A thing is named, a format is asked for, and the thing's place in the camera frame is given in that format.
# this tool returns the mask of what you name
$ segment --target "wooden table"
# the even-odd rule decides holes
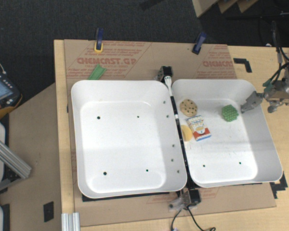
[[[275,49],[267,47],[229,46],[229,51],[232,58],[248,59],[253,71],[252,73],[247,73],[244,65],[235,64],[237,78],[251,82],[258,92],[262,92],[262,83],[264,83],[278,68]],[[63,40],[54,41],[54,53],[62,213],[73,213],[75,207],[73,198],[69,124],[66,112],[66,70]],[[269,114],[266,111],[267,107],[268,103],[263,102],[262,108],[285,172],[288,188],[286,191],[278,192],[278,199],[276,200],[277,207],[275,208],[196,216],[196,220],[201,227],[214,226],[218,231],[289,231],[289,106],[279,107],[278,111],[272,114]],[[171,219],[168,218],[92,226],[81,228],[81,230],[168,231],[170,229],[170,223]],[[190,217],[177,218],[175,226],[178,227],[180,231],[197,230],[197,227]]]

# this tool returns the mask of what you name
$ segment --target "black floor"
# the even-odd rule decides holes
[[[54,83],[54,39],[104,39],[185,42],[200,31],[206,43],[272,44],[264,20],[227,20],[230,16],[289,12],[289,0],[260,0],[245,13],[234,5],[224,14],[217,5],[197,18],[192,0],[164,0],[144,10],[148,0],[0,0],[0,62],[19,87],[23,102]],[[278,20],[282,47],[289,47],[289,20]]]

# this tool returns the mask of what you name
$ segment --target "white tray with objects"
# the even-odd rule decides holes
[[[180,103],[198,106],[211,137],[181,148],[167,87],[157,81],[81,80],[71,91],[80,191],[89,198],[181,190],[191,179],[201,187],[276,181],[282,167],[260,106],[240,112],[255,90],[244,80],[177,80]],[[235,107],[227,122],[222,108]]]
[[[255,91],[245,80],[180,79],[172,86],[176,106],[193,100],[211,137],[184,143],[192,180],[201,187],[276,181],[282,167],[261,106],[245,113],[240,106]],[[236,120],[227,122],[222,108],[235,107]],[[181,125],[187,125],[178,108]]]
[[[82,80],[71,91],[78,185],[89,198],[182,189],[186,169],[166,86]]]

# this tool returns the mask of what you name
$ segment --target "yellow round object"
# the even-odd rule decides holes
[[[181,112],[188,117],[195,116],[197,109],[198,107],[193,100],[185,99],[180,103]]]
[[[193,137],[192,130],[186,125],[181,125],[181,130],[182,130],[183,140],[190,141]]]

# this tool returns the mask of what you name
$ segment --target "blue clamp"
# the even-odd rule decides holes
[[[103,29],[102,28],[97,28],[95,37],[96,37],[96,42],[94,44],[94,51],[97,53],[101,53],[103,51]]]
[[[200,53],[201,45],[206,40],[206,38],[207,38],[207,34],[205,34],[204,32],[199,33],[196,39],[196,44],[194,45],[193,50],[192,50],[193,53],[197,55]]]

